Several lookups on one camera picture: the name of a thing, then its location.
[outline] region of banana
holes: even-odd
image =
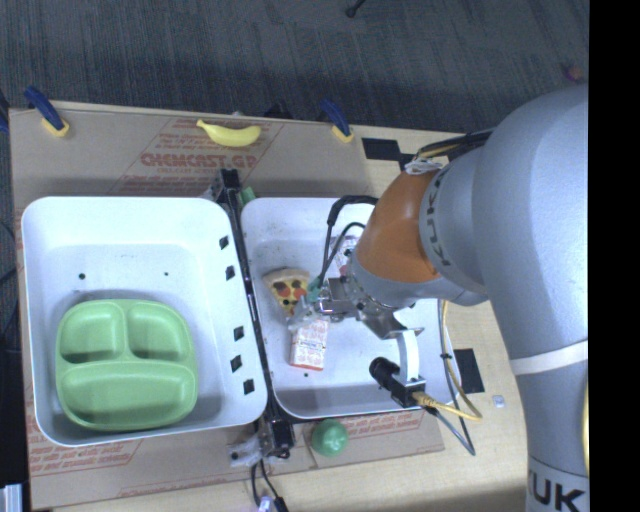
[[[259,126],[247,126],[236,130],[215,124],[207,124],[202,119],[198,119],[196,126],[206,131],[209,138],[216,144],[232,148],[240,148],[254,143],[258,140],[262,131]]]

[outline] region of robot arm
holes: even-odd
[[[571,87],[438,173],[403,173],[351,258],[365,312],[491,301],[525,412],[530,511],[589,509],[587,116],[587,88]]]

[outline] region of teal object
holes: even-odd
[[[323,420],[313,430],[311,446],[320,455],[335,457],[349,442],[349,433],[342,423],[334,419]]]
[[[64,413],[82,427],[133,431],[175,423],[198,396],[189,327],[159,302],[80,303],[58,326],[56,388]]]

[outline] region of dark gray carpet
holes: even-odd
[[[353,124],[467,132],[570,85],[565,66],[588,77],[588,0],[368,0],[350,19],[354,1],[0,0],[0,87],[16,107],[32,84],[53,99],[216,113],[283,102],[305,120],[329,97]],[[6,233],[0,244],[3,276],[14,252]],[[3,343],[15,343],[15,278],[1,286]]]

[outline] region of toy pizza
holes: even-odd
[[[285,313],[293,315],[300,297],[307,294],[309,272],[299,268],[283,268],[269,272],[262,280]]]

